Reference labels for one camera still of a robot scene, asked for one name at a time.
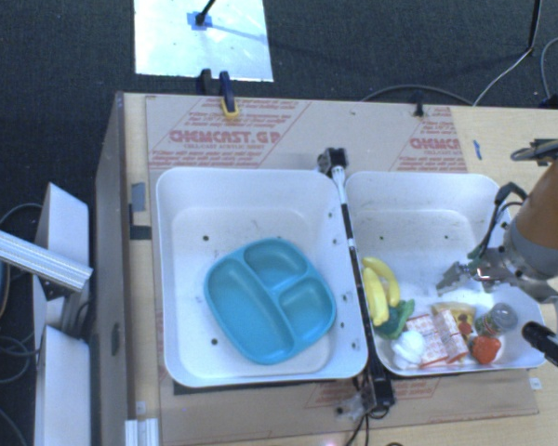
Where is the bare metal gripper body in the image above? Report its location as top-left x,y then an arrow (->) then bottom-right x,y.
469,245 -> 558,303

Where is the yellow pizza slice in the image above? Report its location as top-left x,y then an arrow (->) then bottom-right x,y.
431,300 -> 477,339

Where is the clear plastic bottle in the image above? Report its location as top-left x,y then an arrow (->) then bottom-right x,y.
473,302 -> 519,339

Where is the orange and white carton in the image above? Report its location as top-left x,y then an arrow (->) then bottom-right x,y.
433,308 -> 471,364
405,313 -> 450,370

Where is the yellow banana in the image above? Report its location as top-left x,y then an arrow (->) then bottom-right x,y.
362,256 -> 402,308
362,267 -> 391,328

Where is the green broccoli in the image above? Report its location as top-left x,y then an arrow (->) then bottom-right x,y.
376,298 -> 417,341

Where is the white plastic tray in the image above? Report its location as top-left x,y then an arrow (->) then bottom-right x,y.
344,170 -> 549,377
154,165 -> 370,388

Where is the white garlic bulb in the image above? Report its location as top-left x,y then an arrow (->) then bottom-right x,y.
391,329 -> 427,372

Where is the thin black and white rod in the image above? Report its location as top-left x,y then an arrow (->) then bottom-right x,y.
331,164 -> 383,389

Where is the blue divided plate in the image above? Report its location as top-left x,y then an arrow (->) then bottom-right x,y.
203,237 -> 339,367

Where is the brown cardboard board, red print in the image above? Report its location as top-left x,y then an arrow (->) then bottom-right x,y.
144,94 -> 540,425

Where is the black cylinder on white bracket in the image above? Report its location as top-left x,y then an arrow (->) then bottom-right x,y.
521,295 -> 558,369

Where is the black block with thin wires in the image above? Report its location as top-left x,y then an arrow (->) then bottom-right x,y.
365,368 -> 397,409
317,147 -> 351,173

